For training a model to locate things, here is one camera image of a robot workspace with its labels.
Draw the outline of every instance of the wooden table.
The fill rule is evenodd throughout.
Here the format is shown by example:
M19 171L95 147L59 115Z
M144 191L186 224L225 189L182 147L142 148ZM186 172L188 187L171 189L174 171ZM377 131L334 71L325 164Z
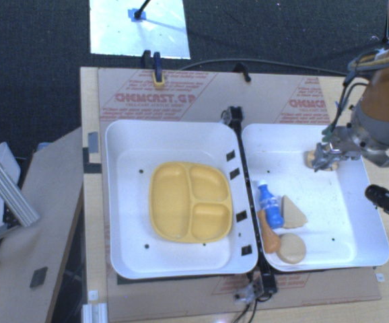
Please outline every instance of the wooden table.
M284 82L291 76L283 75L281 77ZM337 77L319 77L319 82L328 113L332 117L335 114L334 102L339 99L341 94L343 79ZM356 102L361 93L361 90L355 90L351 101ZM98 119L97 68L81 69L81 95L83 147L87 149L89 146L89 131L100 130ZM345 124L348 120L349 112L345 112L340 119L341 124ZM100 162L100 150L90 154L87 153L87 163L92 165L99 164ZM389 169L379 169L368 161L365 161L365 166L371 183L389 188ZM87 290L89 303L94 305L108 301L101 175L97 173L85 173L84 189ZM381 212L381 216L389 238L389 216L383 211ZM379 284L382 294L380 301L258 310L253 322L387 322L389 321L389 261L384 266L377 268L376 272L383 275L385 280ZM238 313L233 312L228 314L158 319L155 322L232 322L237 315Z

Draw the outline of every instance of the black bracket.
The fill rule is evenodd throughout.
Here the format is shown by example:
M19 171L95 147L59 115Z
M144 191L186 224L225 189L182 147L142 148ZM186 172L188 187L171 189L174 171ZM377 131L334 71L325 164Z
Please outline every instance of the black bracket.
M88 147L82 148L82 158L84 165L84 174L101 174L102 164L101 163L90 163L90 153Z
M151 64L151 50L145 50L141 57L141 67L144 69L152 68Z
M244 63L242 63L242 62L237 63L233 72L234 73L242 73L246 83L249 83L251 81L251 76L248 74L248 68Z
M226 154L226 161L230 162L233 158L235 158L235 150L233 149L232 152L229 152Z
M236 222L239 223L240 221L243 221L247 219L247 211L242 211L236 215Z
M244 144L242 142L242 120L244 119L244 113L242 112L242 108L240 106L230 106L229 108L227 108L227 110L225 110L222 113L221 117L224 123L234 130L236 137L238 139L242 169L244 171L244 178L245 178L246 189L248 194L248 202L250 203L250 211L253 220L254 234L256 236L256 246L258 248L259 257L258 257L257 264L260 269L260 275L262 277L264 292L266 294L272 295L277 292L277 284L275 282L275 276L272 272L272 269L263 254L262 236L260 234L260 230L257 222L256 209L254 207L253 192L250 183L250 175L248 173L246 153L244 151Z
M47 266L44 266L40 269L36 269L33 273L32 280L30 281L30 288L35 288L37 286L43 285L43 283L45 282L47 271Z
M3 210L3 222L6 224L8 229L12 228L13 226L21 225L16 216L11 212L6 204L4 205Z

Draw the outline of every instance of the plastic bottle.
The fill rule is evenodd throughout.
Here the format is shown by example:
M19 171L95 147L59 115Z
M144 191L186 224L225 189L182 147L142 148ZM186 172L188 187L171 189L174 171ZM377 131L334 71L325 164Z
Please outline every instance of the plastic bottle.
M260 190L260 208L267 214L267 221L271 229L283 227L284 219L280 214L277 199L268 191L268 184L261 180L257 185Z

